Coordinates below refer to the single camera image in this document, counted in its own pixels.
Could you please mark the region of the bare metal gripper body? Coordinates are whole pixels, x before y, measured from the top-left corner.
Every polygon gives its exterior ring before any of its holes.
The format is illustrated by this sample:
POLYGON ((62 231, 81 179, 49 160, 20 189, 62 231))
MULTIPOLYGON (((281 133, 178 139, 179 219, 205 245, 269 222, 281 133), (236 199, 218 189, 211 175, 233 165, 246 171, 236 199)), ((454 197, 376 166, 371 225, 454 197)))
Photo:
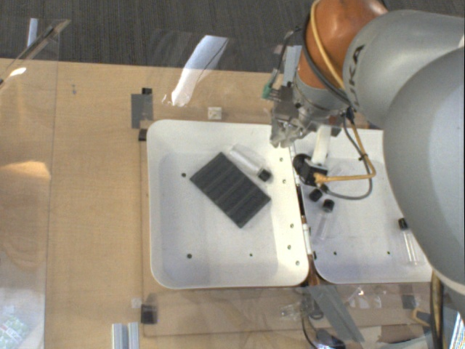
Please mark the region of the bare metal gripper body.
POLYGON ((292 84, 271 89, 270 99, 274 102, 272 117, 279 126, 303 132, 316 132, 321 126, 339 129, 344 103, 327 89, 292 84))

